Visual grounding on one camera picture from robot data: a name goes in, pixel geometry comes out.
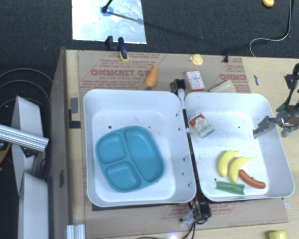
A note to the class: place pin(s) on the green celery stick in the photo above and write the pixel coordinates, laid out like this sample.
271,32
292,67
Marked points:
230,187

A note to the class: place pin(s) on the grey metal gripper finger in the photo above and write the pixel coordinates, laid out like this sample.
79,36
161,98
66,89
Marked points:
264,127

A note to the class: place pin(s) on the yellow lumpy toy food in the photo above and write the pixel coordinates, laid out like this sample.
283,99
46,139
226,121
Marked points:
196,59

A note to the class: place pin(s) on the red and white carton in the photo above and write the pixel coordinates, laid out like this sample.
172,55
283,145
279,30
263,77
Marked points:
194,81
201,126

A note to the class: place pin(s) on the brown cardboard board red print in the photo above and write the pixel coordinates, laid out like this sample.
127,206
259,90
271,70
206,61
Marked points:
129,220

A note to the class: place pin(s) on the yellow banana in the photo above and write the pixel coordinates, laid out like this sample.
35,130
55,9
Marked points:
235,169
224,162

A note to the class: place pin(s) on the blue divided plate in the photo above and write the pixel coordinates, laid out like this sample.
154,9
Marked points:
137,146

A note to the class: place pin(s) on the white plastic tray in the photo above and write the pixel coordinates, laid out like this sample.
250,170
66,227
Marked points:
239,138
129,103

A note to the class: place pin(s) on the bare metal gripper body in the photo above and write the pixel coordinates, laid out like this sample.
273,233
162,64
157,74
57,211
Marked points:
295,119

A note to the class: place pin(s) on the thin black and white rod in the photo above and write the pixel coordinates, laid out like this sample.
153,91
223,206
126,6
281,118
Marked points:
188,133

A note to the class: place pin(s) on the yellow-green rounded toy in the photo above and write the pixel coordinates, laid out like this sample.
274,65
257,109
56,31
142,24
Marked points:
277,234

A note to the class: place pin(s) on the orange carrot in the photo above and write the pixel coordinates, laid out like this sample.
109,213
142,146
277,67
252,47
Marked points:
152,77

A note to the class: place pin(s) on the orange sausage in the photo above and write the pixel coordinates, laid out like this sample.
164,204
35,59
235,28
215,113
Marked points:
251,180

